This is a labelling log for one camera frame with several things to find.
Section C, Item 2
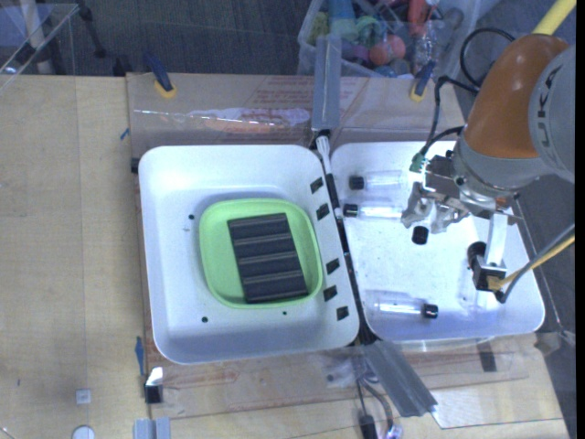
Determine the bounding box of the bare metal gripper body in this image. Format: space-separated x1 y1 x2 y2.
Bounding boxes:
422 154 520 221

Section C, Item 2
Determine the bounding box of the clear plastic bottle black cap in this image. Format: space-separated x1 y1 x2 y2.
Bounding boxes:
342 202 406 221
410 198 435 246
347 169 409 192
365 289 440 321

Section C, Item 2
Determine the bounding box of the white plastic tray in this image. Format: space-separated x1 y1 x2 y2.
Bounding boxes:
328 140 547 343
137 144 361 366

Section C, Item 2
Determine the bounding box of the black ribbed rack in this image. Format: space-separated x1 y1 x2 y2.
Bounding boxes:
227 212 311 305

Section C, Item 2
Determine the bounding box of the clear plastic storage bin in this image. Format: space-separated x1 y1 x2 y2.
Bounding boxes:
296 0 486 80

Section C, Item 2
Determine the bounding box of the green plate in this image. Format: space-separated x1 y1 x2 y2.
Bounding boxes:
198 198 324 311

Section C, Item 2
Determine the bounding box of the brown cardboard board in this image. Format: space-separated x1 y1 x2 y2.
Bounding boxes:
125 72 564 425

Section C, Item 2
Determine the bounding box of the black cylinder on white bracket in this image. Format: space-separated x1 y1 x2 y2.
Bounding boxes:
466 210 509 292

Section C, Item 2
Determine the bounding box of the black block with thin wires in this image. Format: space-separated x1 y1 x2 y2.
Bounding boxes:
358 412 379 439

